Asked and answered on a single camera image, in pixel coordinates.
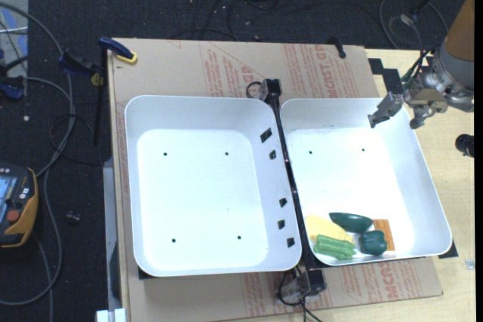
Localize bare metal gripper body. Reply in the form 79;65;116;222
402;58;475;114

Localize white plastic tray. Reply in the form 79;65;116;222
279;97;454;268
124;94;303;278

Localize thin black rod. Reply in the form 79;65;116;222
268;96;316;273

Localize dark green toy avocado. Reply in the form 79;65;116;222
328;211;375;234

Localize yellow toy corn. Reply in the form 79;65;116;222
304;214;355;245

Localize dark green toy pepper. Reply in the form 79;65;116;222
358;229;389;257

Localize light green toy asparagus bundle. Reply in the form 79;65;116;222
313;234;358;261

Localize brown cardboard board red print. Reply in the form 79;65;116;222
108;36;445;322

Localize black block with thin wires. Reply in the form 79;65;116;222
259;78;282;103
281;268;327;305

